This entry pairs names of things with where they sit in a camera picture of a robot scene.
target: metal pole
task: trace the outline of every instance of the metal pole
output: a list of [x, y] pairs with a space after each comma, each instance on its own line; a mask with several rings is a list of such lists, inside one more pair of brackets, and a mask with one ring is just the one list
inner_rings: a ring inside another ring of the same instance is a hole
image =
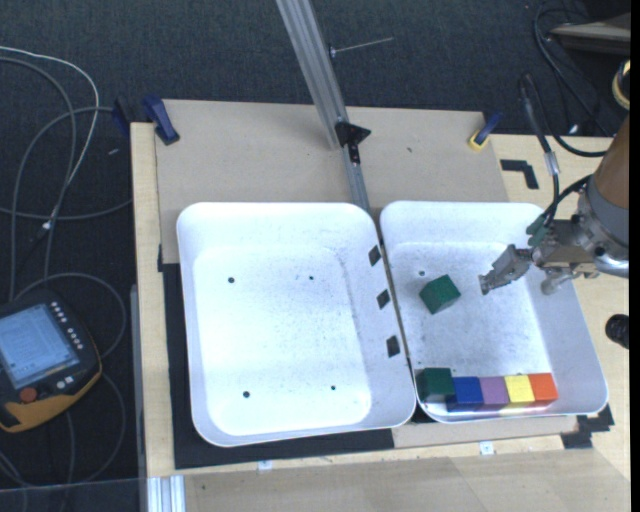
[[[310, 0], [276, 0], [276, 3], [320, 120], [325, 127], [330, 147], [337, 149], [340, 143], [335, 131], [336, 124], [349, 122], [349, 117], [333, 72], [329, 48], [318, 27], [313, 6]], [[342, 152], [351, 199], [368, 212], [369, 199], [360, 164], [351, 161], [346, 147], [342, 148]]]

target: dark green cube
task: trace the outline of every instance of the dark green cube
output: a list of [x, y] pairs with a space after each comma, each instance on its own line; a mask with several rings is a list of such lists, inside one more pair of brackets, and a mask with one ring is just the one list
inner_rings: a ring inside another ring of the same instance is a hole
[[456, 393], [450, 368], [425, 368], [416, 375], [416, 387], [422, 402], [445, 402]]
[[428, 282], [420, 292], [420, 298], [432, 315], [447, 309], [460, 297], [460, 292], [448, 274]]

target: orange cube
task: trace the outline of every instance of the orange cube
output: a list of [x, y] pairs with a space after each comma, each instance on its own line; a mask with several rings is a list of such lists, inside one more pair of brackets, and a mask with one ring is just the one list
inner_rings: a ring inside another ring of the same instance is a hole
[[558, 399], [558, 389], [550, 373], [530, 373], [529, 382], [535, 397], [532, 406], [549, 405]]

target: row of cubes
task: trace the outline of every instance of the row of cubes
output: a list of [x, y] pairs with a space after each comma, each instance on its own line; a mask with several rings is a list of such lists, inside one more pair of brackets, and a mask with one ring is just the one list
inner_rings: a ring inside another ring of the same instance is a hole
[[454, 377], [450, 368], [425, 368], [416, 384], [422, 402], [444, 402], [450, 412], [544, 407], [558, 399], [551, 373]]

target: metal bracket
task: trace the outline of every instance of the metal bracket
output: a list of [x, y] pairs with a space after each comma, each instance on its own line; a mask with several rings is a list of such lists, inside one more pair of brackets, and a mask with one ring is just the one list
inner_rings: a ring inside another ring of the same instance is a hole
[[351, 163], [360, 164], [360, 151], [358, 151], [358, 144], [371, 135], [371, 130], [367, 130], [366, 128], [344, 121], [337, 123], [335, 130], [340, 146], [347, 146]]

